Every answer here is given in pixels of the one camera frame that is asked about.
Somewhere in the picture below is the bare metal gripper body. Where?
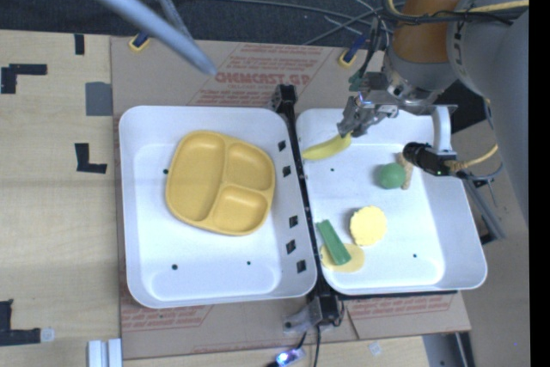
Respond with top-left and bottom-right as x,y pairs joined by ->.
345,71 -> 414,126

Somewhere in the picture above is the yellow banana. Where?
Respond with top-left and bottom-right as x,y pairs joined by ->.
301,134 -> 353,162

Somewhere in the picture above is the green ball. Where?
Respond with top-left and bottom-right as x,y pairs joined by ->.
377,162 -> 407,190

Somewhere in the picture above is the tan biscuit stick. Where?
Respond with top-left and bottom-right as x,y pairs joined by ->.
395,152 -> 415,192

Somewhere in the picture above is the yellow round scalloped biscuit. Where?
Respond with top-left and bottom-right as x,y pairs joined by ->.
348,205 -> 388,248

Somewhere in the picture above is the brown cardboard board red print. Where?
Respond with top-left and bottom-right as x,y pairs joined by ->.
109,36 -> 473,360

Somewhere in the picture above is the white plastic tray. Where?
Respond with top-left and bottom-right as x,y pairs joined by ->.
295,107 -> 489,297
118,104 -> 319,310

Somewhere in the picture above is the green celery stick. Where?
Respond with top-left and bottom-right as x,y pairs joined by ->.
315,218 -> 354,266

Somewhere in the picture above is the pale yellow flat disc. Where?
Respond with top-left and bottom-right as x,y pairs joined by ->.
319,242 -> 366,273

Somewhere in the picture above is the yellow divided plate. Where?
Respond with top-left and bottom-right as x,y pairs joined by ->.
164,129 -> 277,237

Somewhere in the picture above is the black block with wires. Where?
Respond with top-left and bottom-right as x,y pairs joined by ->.
270,83 -> 299,114
316,292 -> 344,327

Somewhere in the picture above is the black cylinder on white bracket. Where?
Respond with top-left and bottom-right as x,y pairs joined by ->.
402,104 -> 463,178

